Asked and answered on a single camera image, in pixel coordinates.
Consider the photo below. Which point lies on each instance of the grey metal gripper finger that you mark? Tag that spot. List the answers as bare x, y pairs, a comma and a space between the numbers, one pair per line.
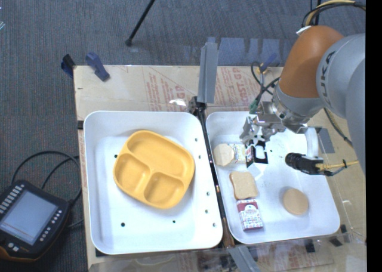
248, 132
268, 134

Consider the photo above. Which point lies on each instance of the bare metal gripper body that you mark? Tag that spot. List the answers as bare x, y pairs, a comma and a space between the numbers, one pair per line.
274, 117

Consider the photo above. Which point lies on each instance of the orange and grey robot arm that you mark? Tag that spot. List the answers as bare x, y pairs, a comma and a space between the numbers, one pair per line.
337, 80

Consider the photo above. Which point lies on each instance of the pale yellow packet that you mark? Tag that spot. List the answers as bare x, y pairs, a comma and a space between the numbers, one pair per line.
238, 153

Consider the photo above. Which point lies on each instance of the black and white carton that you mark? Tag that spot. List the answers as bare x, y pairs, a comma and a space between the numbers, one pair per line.
260, 157

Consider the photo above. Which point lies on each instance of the round tan bread bun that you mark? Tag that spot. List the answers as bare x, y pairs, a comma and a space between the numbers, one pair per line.
223, 154

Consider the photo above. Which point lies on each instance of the tan bread slice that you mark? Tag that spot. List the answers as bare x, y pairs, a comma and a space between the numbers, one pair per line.
243, 185

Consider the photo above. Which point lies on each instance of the round tan biscuit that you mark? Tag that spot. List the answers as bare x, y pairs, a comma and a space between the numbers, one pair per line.
295, 201

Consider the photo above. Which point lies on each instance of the red and white carton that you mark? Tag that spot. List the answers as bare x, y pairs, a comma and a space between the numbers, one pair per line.
250, 214

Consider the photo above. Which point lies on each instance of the white plastic tray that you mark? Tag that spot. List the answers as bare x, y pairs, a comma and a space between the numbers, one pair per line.
280, 229
155, 229

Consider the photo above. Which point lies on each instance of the yellow divided plate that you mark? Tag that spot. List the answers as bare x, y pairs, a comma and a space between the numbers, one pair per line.
155, 160

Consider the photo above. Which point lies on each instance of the brown cardboard board, red print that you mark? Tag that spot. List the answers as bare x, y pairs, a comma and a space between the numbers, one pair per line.
134, 92

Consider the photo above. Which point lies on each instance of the black cylinder on white bracket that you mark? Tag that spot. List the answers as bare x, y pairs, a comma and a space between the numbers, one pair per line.
303, 162

